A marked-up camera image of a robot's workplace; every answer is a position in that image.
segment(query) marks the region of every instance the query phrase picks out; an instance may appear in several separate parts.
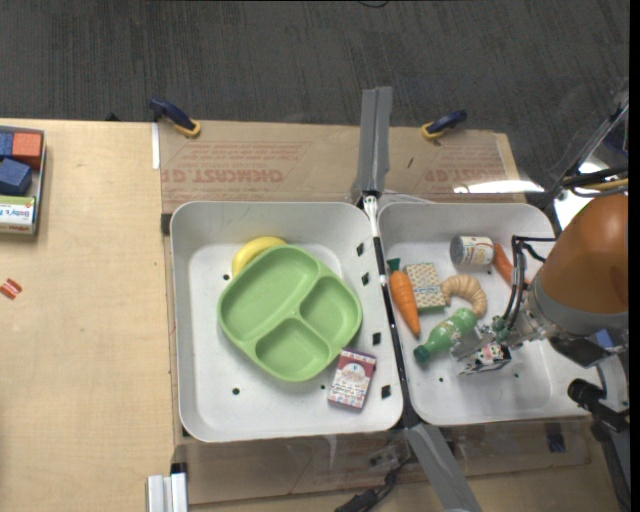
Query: blue and yellow clamp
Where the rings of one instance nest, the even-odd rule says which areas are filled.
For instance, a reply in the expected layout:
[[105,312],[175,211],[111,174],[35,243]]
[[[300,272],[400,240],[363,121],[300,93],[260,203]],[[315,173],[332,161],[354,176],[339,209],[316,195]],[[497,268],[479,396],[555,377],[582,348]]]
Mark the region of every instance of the blue and yellow clamp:
[[151,98],[149,108],[153,110],[156,120],[161,116],[168,117],[174,122],[173,128],[185,137],[197,137],[200,135],[200,123],[194,121],[178,107],[166,100]]
[[458,123],[467,119],[466,110],[456,110],[446,116],[441,117],[437,121],[422,125],[420,133],[426,140],[434,140],[444,135],[446,128],[454,128]]

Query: blue block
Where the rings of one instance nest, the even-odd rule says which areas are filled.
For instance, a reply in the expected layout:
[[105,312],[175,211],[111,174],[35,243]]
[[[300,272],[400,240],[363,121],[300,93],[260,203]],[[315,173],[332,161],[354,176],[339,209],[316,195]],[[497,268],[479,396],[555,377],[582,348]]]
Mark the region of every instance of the blue block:
[[0,132],[0,159],[10,157],[13,147],[13,133]]
[[0,194],[22,196],[31,185],[31,167],[11,158],[0,164]]

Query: orange carrot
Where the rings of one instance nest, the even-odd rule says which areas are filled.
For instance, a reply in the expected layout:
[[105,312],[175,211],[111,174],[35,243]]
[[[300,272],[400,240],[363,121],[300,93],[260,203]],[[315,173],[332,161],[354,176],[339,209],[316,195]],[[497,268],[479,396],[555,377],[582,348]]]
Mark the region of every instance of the orange carrot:
[[402,318],[417,337],[420,336],[420,320],[418,318],[418,306],[413,295],[413,285],[409,276],[400,271],[400,258],[387,260],[391,269],[389,277],[389,289],[391,298],[400,311]]
[[[513,265],[511,264],[511,260],[507,256],[507,253],[504,250],[504,247],[500,245],[498,242],[494,244],[494,256],[493,256],[493,266],[496,268],[498,273],[502,276],[507,284],[511,285],[511,273],[513,271]],[[525,279],[524,281],[527,286],[529,285],[529,281]]]

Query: green divided plate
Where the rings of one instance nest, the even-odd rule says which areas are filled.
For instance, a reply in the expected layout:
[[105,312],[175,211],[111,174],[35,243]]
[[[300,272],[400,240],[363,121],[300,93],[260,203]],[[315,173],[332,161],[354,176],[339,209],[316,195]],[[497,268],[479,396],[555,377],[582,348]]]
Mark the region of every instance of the green divided plate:
[[224,289],[218,321],[258,366],[290,382],[311,379],[349,344],[362,323],[355,293],[295,245],[268,249]]

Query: table top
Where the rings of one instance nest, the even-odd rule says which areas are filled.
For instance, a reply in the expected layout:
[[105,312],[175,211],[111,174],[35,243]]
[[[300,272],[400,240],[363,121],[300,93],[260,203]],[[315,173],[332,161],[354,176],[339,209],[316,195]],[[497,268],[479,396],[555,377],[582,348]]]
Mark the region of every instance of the table top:
[[[37,237],[0,236],[0,507],[145,509],[144,485],[173,455],[161,182],[150,123],[2,119],[45,129]],[[590,462],[470,479],[487,510],[614,510],[600,448]],[[353,491],[199,506],[327,511]],[[425,482],[380,511],[439,510]]]

